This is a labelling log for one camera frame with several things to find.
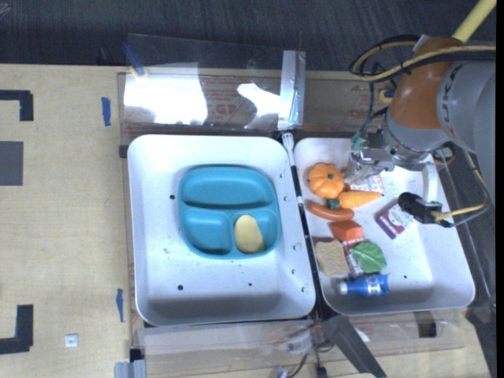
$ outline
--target clear plastic sheet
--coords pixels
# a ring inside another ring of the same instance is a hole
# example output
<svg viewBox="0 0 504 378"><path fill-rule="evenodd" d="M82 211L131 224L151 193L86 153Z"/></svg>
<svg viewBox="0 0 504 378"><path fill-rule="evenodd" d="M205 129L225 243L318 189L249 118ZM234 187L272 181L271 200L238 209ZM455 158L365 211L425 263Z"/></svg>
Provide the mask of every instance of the clear plastic sheet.
<svg viewBox="0 0 504 378"><path fill-rule="evenodd" d="M303 52L130 35L122 143L146 133L255 133L302 123Z"/></svg>
<svg viewBox="0 0 504 378"><path fill-rule="evenodd" d="M435 334L420 337L413 313L353 317L352 325L375 357L423 351L457 349L464 346L467 321L460 311L434 311ZM269 376L276 367L293 371L307 356L306 364L344 361L342 351L327 342L327 332L315 321L269 321L257 323L207 324L140 328L135 342L146 361L147 375L173 378L216 372L262 370Z"/></svg>

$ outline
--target yellow pole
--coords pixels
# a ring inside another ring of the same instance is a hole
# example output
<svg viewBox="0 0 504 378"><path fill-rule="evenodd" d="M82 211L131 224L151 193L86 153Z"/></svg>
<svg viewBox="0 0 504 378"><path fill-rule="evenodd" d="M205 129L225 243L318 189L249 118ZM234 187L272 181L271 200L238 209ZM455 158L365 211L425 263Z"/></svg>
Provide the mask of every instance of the yellow pole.
<svg viewBox="0 0 504 378"><path fill-rule="evenodd" d="M462 42L467 42L496 5L497 0L479 0L462 24L460 24L457 31L455 31L453 37Z"/></svg>

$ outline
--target teal plastic tray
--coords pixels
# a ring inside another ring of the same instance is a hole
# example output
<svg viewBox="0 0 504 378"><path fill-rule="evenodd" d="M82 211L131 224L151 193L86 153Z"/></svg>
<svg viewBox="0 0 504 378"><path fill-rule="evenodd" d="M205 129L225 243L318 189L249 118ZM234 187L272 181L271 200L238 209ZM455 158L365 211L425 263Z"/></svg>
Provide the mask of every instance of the teal plastic tray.
<svg viewBox="0 0 504 378"><path fill-rule="evenodd" d="M280 213L275 188L262 173L239 166L203 166L180 181L179 222L185 243L195 253L211 258L240 259L263 256L280 239ZM245 254L236 246L235 222L254 217L265 250Z"/></svg>

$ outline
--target black tape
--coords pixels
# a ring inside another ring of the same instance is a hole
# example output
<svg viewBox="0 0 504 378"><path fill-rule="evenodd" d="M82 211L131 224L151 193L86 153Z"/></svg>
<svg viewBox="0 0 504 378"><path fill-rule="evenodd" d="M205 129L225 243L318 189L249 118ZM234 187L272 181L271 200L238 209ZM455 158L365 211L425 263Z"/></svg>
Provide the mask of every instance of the black tape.
<svg viewBox="0 0 504 378"><path fill-rule="evenodd" d="M0 186L23 184L23 142L0 141Z"/></svg>
<svg viewBox="0 0 504 378"><path fill-rule="evenodd" d="M33 305L17 306L14 337L0 339L0 354L24 353L33 346Z"/></svg>
<svg viewBox="0 0 504 378"><path fill-rule="evenodd" d="M19 120L33 121L33 94L28 90L0 90L0 101L19 101Z"/></svg>

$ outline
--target orange toy pumpkin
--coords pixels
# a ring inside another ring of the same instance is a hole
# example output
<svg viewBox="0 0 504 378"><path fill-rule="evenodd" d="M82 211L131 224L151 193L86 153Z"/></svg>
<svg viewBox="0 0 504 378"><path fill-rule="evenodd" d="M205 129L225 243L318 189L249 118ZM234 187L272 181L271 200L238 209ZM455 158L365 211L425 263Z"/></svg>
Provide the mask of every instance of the orange toy pumpkin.
<svg viewBox="0 0 504 378"><path fill-rule="evenodd" d="M319 162L308 172L308 183L315 195L335 199L343 190L343 174L333 164Z"/></svg>

